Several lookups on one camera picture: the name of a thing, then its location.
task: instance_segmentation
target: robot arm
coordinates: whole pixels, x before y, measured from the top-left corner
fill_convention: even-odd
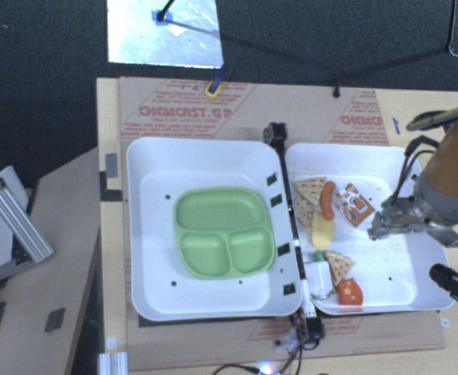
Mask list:
[[[458,233],[453,230],[453,226],[458,224],[458,109],[418,116],[407,129],[427,130],[438,126],[446,130],[441,143],[420,136],[406,149],[398,187],[382,204],[381,212],[375,213],[372,228],[368,230],[372,240],[395,233],[427,232],[446,247],[458,247]],[[413,155],[412,159],[410,157],[422,143],[436,150],[422,174],[411,177],[415,182],[413,195],[400,198],[399,189],[410,175],[411,164],[421,152]],[[430,276],[458,301],[457,272],[437,264],[432,267]]]

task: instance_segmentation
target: sausage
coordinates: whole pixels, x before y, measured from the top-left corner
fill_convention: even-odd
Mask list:
[[[331,195],[333,195],[335,188],[335,183],[329,180],[326,184],[324,184],[323,191],[321,192],[321,213],[323,214],[323,217],[328,221],[333,220],[333,217],[335,216],[333,209],[331,207]]]

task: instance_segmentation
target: green plate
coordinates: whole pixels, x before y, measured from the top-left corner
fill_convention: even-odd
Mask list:
[[[208,187],[175,203],[174,226],[182,262],[204,279],[244,277],[274,261],[274,236],[264,201],[243,187]]]

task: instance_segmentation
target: toy pizza slice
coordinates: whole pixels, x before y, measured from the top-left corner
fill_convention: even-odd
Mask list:
[[[325,183],[326,177],[315,177],[292,182],[297,193],[314,206],[318,206],[320,203],[320,196]]]
[[[354,262],[349,257],[337,252],[324,252],[324,258],[330,264],[331,279],[333,285],[337,286],[347,276],[349,270],[354,266]]]
[[[345,279],[335,286],[339,305],[362,305],[363,291],[354,279]]]
[[[299,196],[293,202],[295,207],[295,215],[297,219],[306,227],[310,227],[313,222],[313,206],[304,197]]]

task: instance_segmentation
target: cardboard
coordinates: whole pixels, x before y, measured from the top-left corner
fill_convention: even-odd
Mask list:
[[[224,83],[215,99],[205,81],[120,79],[123,229],[129,369],[151,370],[286,359],[277,346],[292,325],[288,318],[150,323],[130,299],[130,246],[126,150],[143,136],[260,140],[270,122],[285,122],[290,146],[297,142],[387,145],[373,90]],[[435,312],[331,317],[327,336],[304,357],[356,355],[444,348]]]

